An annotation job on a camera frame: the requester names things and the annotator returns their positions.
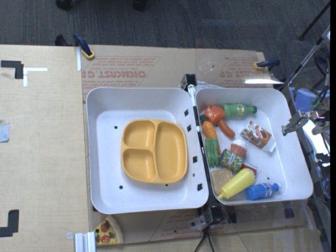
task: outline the blue clamp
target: blue clamp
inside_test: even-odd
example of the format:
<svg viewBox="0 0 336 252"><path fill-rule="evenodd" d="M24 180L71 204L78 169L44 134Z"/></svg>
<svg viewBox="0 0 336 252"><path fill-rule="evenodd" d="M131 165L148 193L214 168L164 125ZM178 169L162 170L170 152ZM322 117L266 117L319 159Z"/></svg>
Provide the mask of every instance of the blue clamp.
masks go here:
<svg viewBox="0 0 336 252"><path fill-rule="evenodd" d="M91 60L95 57L95 54L92 50L90 50L89 45L86 43L86 41L84 40L84 38L79 35L78 33L74 33L73 37L76 41L76 43L78 43L81 47L81 52L82 54L88 59Z"/></svg>
<svg viewBox="0 0 336 252"><path fill-rule="evenodd" d="M253 68L255 70L264 70L265 67L268 67L268 71L271 71L271 69L274 66L278 66L280 64L280 60L277 59L270 59L267 61L261 61L261 62L254 62L253 63Z"/></svg>

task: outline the chair wheel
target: chair wheel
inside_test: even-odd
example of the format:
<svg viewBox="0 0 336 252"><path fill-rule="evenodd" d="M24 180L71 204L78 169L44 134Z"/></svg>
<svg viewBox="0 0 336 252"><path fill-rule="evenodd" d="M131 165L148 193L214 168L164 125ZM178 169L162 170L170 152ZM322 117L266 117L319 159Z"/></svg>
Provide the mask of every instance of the chair wheel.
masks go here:
<svg viewBox="0 0 336 252"><path fill-rule="evenodd" d="M56 5L64 10L68 10L71 7L71 0L56 0Z"/></svg>
<svg viewBox="0 0 336 252"><path fill-rule="evenodd" d="M146 7L147 0L134 0L133 8L138 11L143 11Z"/></svg>

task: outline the green bottle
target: green bottle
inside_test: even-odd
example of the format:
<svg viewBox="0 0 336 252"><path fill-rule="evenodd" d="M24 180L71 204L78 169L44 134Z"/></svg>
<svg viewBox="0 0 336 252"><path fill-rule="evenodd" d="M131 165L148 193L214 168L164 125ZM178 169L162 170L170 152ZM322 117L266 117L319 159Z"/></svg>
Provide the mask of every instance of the green bottle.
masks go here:
<svg viewBox="0 0 336 252"><path fill-rule="evenodd" d="M225 117L241 117L247 114L255 114L257 112L256 106L247 106L242 103L224 103L220 106L225 111Z"/></svg>

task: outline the toy pizza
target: toy pizza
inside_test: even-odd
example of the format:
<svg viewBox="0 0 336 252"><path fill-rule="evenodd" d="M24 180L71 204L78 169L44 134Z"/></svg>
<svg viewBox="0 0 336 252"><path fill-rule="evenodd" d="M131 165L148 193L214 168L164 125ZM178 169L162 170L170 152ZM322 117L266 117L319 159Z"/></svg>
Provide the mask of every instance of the toy pizza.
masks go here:
<svg viewBox="0 0 336 252"><path fill-rule="evenodd" d="M123 236L118 222L108 215L94 230L97 246L110 246L123 244Z"/></svg>

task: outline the table top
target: table top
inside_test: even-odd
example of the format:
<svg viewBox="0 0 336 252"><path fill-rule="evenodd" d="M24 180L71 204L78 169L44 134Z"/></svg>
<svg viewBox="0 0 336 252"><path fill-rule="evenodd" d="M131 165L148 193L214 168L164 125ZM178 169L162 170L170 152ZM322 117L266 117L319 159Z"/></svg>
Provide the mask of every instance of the table top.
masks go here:
<svg viewBox="0 0 336 252"><path fill-rule="evenodd" d="M31 69L24 87L23 79L14 78L13 68L0 68L0 120L10 126L9 141L0 143L0 227L6 227L9 211L19 210L18 232L0 238L0 250L73 251L74 243L67 234L93 230L104 218L93 211L89 193L87 117L83 111L89 90L177 87L185 73L209 67L209 59L202 60L207 56L217 57L215 63L210 62L210 68L215 68L222 79L234 71L237 62L239 71L244 71L246 59L263 60L261 53L240 50L92 49L96 58L88 61L78 55L76 47L0 46L1 60L20 61ZM218 57L230 57L232 64ZM128 65L116 64L120 59ZM123 77L122 71L128 73ZM284 212L287 210L291 210L291 216ZM104 251L193 251L202 233L183 228L186 220L179 220L181 212L176 212L116 216L125 245ZM238 206L236 214L237 223L226 222L213 228L215 251L223 247L226 251L323 251L306 201L256 205L253 209ZM167 228L169 223L176 223L177 228ZM199 251L209 249L206 240Z"/></svg>

